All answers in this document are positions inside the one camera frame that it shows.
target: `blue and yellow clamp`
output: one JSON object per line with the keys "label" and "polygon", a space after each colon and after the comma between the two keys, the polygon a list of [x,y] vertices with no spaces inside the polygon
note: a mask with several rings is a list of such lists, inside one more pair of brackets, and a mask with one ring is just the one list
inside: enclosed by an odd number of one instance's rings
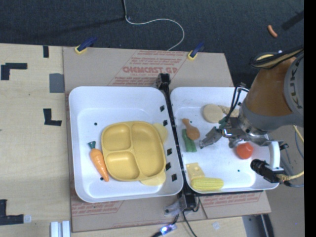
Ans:
{"label": "blue and yellow clamp", "polygon": [[75,51],[77,54],[82,54],[86,52],[87,47],[93,46],[93,44],[97,41],[98,38],[96,37],[90,37],[86,39],[83,43],[81,43],[79,46],[75,47]]}
{"label": "blue and yellow clamp", "polygon": [[188,59],[190,61],[193,61],[196,58],[198,52],[201,52],[203,50],[204,50],[204,42],[200,42],[194,50],[188,53]]}

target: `white tray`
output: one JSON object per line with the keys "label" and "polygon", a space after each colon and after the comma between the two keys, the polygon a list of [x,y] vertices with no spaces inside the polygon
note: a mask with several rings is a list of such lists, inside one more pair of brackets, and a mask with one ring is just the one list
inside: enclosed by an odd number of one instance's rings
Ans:
{"label": "white tray", "polygon": [[[170,196],[179,193],[183,177],[176,151],[164,95],[151,87],[78,87],[69,96],[75,189],[87,202],[104,202],[136,198]],[[101,181],[90,158],[87,143],[96,141],[101,149],[101,133],[113,123],[123,121],[161,123],[166,120],[168,138],[164,151],[168,168],[166,181],[159,186],[146,186],[139,181],[122,182],[110,178]]]}
{"label": "white tray", "polygon": [[[269,147],[259,147],[251,143],[254,151],[252,157],[249,159],[240,159],[234,150],[229,148],[228,139],[224,137],[213,145],[204,147],[203,149],[199,148],[199,140],[204,139],[212,127],[219,127],[219,124],[211,124],[205,121],[202,116],[203,106],[216,104],[230,107],[233,92],[233,87],[179,87],[171,92],[170,98],[173,115],[175,117],[187,182],[190,185],[186,164],[198,162],[206,177],[221,178],[224,180],[223,188],[219,191],[213,191],[213,193],[274,189],[278,186],[278,183],[266,181],[250,168],[250,163],[255,158],[265,160],[268,163],[270,162]],[[246,92],[242,91],[239,101],[242,102],[245,96]],[[188,153],[185,149],[182,138],[182,129],[185,129],[182,123],[182,119],[184,118],[189,119],[192,122],[191,125],[197,127],[200,131],[200,139],[195,140],[197,148],[197,152],[195,153]]]}

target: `light wood surface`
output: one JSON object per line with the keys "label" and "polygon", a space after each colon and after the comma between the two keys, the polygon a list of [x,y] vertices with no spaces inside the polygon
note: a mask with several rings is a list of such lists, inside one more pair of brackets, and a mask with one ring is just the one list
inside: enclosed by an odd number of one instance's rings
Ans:
{"label": "light wood surface", "polygon": [[[50,222],[70,221],[65,94],[49,92],[49,74],[63,74],[62,47],[0,44],[0,64],[27,63],[0,81],[0,199],[7,215],[31,215],[31,223],[0,226],[4,237],[49,236]],[[61,126],[44,125],[43,109]],[[241,217],[191,221],[197,236],[245,237]],[[169,236],[192,236],[185,223]],[[73,237],[151,236],[160,225],[72,233]]]}

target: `white cable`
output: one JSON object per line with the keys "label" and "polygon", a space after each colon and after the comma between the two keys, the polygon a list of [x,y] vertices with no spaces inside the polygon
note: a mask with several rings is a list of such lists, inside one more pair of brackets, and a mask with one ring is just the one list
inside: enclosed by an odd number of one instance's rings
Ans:
{"label": "white cable", "polygon": [[172,23],[177,24],[181,28],[181,31],[182,31],[182,38],[181,38],[181,40],[178,43],[176,43],[173,47],[169,48],[168,51],[174,49],[176,46],[178,46],[184,40],[184,35],[185,35],[184,34],[184,29],[178,22],[176,22],[174,20],[171,20],[171,19],[168,19],[168,18],[158,18],[158,19],[150,20],[148,22],[133,23],[133,22],[129,21],[128,18],[127,18],[127,9],[126,9],[126,5],[125,5],[125,0],[123,0],[123,5],[124,5],[124,11],[125,11],[125,20],[127,21],[127,23],[129,23],[131,25],[146,25],[146,24],[149,24],[149,23],[152,23],[152,22],[155,22],[155,21],[170,21]]}

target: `robotic arm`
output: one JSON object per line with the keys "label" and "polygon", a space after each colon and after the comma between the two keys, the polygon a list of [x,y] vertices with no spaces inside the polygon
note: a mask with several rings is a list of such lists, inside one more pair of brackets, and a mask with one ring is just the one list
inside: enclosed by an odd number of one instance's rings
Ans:
{"label": "robotic arm", "polygon": [[[251,63],[260,68],[240,109],[238,118],[230,117],[238,104],[243,87],[236,87],[230,112],[199,142],[200,148],[216,143],[221,137],[229,139],[229,147],[241,141],[269,146],[269,133],[284,125],[304,127],[304,48],[281,53],[265,53]],[[271,167],[255,159],[251,167],[270,182],[278,182],[275,173],[264,172]]]}

